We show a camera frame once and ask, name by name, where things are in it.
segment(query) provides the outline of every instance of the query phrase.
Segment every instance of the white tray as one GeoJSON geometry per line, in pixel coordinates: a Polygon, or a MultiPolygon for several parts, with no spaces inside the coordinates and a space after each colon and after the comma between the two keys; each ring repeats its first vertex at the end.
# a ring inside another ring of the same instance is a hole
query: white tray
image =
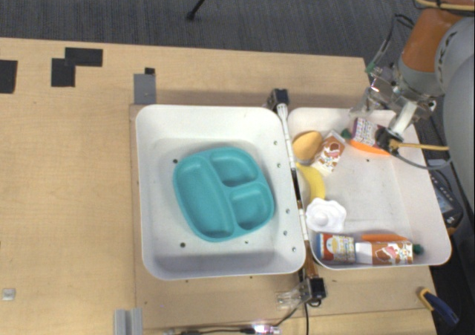
{"type": "Polygon", "coordinates": [[[285,274],[300,269],[305,248],[281,122],[264,108],[150,105],[136,118],[142,258],[158,279],[285,274]],[[232,240],[196,236],[174,195],[174,160],[236,146],[262,169],[275,200],[264,227],[232,240]]]}
{"type": "MultiPolygon", "coordinates": [[[[368,119],[387,126],[393,116],[391,111],[375,111],[368,119]]],[[[292,137],[311,130],[325,135],[331,129],[340,132],[348,128],[350,121],[347,109],[298,108],[289,115],[289,131],[292,137]]],[[[419,142],[413,126],[404,133],[404,140],[419,142]]],[[[418,149],[402,149],[400,153],[413,162],[424,163],[418,149]]],[[[335,171],[324,182],[327,200],[335,200],[347,210],[346,234],[356,239],[368,232],[394,232],[408,237],[425,249],[422,255],[415,256],[413,265],[438,265],[449,259],[451,242],[427,171],[391,156],[347,145],[335,171]]],[[[315,233],[309,235],[315,249],[315,233]]],[[[374,267],[319,262],[337,270],[374,267]]]]}

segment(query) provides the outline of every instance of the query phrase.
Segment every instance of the wooden table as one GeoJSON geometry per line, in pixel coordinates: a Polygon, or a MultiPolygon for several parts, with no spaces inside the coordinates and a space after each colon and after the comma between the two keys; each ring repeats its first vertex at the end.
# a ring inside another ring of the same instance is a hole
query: wooden table
{"type": "MultiPolygon", "coordinates": [[[[203,323],[275,320],[275,292],[294,276],[146,282],[134,267],[129,108],[133,77],[155,68],[157,102],[262,105],[288,88],[290,108],[350,107],[367,84],[362,59],[281,53],[0,39],[18,61],[0,94],[1,334],[112,334],[118,308],[144,309],[145,334],[203,323]],[[102,67],[76,67],[75,88],[53,88],[65,47],[103,49],[102,67]],[[220,294],[210,293],[219,290],[220,294]],[[169,306],[154,306],[166,297],[169,306]]],[[[310,310],[312,334],[434,334],[416,297],[427,267],[332,272],[310,310]]],[[[302,312],[282,325],[302,334],[302,312]]]]}

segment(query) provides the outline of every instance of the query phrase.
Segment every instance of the wire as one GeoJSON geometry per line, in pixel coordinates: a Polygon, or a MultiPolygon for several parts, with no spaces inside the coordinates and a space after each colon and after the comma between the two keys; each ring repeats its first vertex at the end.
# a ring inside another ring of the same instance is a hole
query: wire
{"type": "Polygon", "coordinates": [[[309,335],[310,323],[309,323],[309,310],[308,310],[308,308],[307,308],[307,304],[304,304],[304,308],[305,308],[305,320],[306,320],[306,330],[305,330],[305,334],[306,334],[306,335],[309,335]]]}
{"type": "Polygon", "coordinates": [[[286,320],[288,320],[288,318],[290,318],[292,315],[295,314],[295,312],[297,311],[298,307],[302,304],[299,303],[297,305],[297,307],[295,309],[293,309],[292,311],[290,311],[290,313],[288,313],[284,318],[282,318],[279,322],[277,322],[275,325],[271,325],[272,327],[279,327],[282,323],[284,323],[286,320]]]}
{"type": "Polygon", "coordinates": [[[377,66],[378,62],[386,54],[386,51],[389,48],[389,44],[391,42],[391,38],[393,36],[393,31],[396,23],[399,23],[409,29],[412,29],[414,27],[414,21],[408,16],[405,16],[404,14],[394,14],[393,18],[391,19],[391,25],[386,39],[382,42],[381,46],[376,52],[376,55],[373,57],[373,59],[370,61],[370,63],[364,70],[364,72],[366,72],[367,74],[369,74],[377,66]]]}
{"type": "Polygon", "coordinates": [[[463,12],[475,12],[474,6],[468,5],[458,5],[458,4],[448,4],[442,1],[429,1],[429,0],[414,0],[418,4],[423,7],[433,7],[435,9],[442,9],[442,10],[455,10],[455,11],[463,11],[463,12]]]}
{"type": "MultiPolygon", "coordinates": [[[[444,139],[443,133],[441,133],[439,131],[439,127],[437,126],[434,117],[435,117],[435,115],[432,114],[432,115],[429,116],[429,120],[428,120],[430,122],[430,124],[432,125],[432,129],[429,129],[427,127],[427,129],[425,129],[425,130],[427,130],[427,131],[431,130],[431,133],[433,132],[436,135],[438,143],[443,145],[444,143],[447,143],[447,142],[444,139]]],[[[429,140],[423,140],[424,138],[427,139],[427,137],[425,136],[425,133],[422,131],[422,129],[418,130],[418,135],[419,135],[419,138],[421,139],[421,142],[432,142],[432,141],[429,141],[429,140]]],[[[439,159],[440,158],[439,155],[441,154],[440,152],[438,152],[438,155],[435,155],[434,152],[432,152],[430,150],[424,150],[424,149],[423,149],[423,152],[424,152],[424,156],[425,156],[426,160],[431,159],[433,157],[439,159]]]]}
{"type": "Polygon", "coordinates": [[[407,158],[402,157],[400,154],[394,154],[394,157],[398,158],[399,160],[404,161],[405,163],[417,167],[418,169],[424,169],[424,170],[440,170],[444,169],[445,167],[449,166],[452,162],[452,160],[449,158],[446,160],[442,165],[437,165],[437,166],[426,166],[426,165],[420,165],[418,163],[413,162],[412,160],[408,160],[407,158]]]}
{"type": "Polygon", "coordinates": [[[255,334],[255,331],[247,332],[247,330],[248,330],[247,328],[240,328],[236,330],[217,328],[216,330],[200,331],[200,334],[214,334],[216,332],[239,332],[239,333],[245,333],[245,334],[255,334]]]}

